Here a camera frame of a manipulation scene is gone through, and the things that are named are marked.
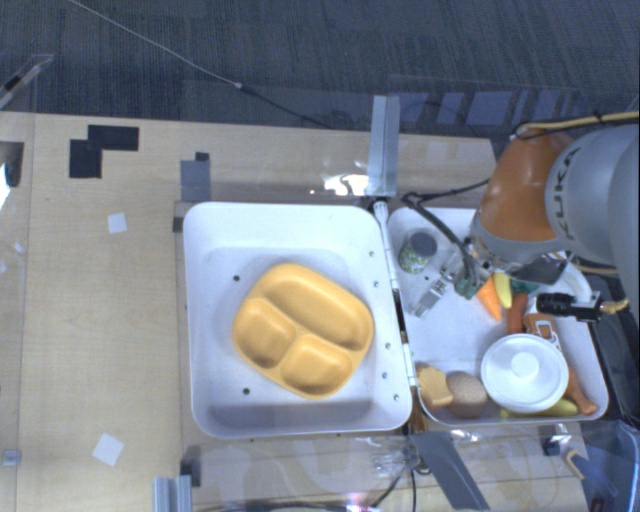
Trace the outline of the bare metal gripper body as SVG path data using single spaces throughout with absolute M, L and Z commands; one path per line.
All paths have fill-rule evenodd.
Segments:
M 462 298 L 471 300 L 489 280 L 487 265 L 453 246 L 439 264 L 439 273 Z

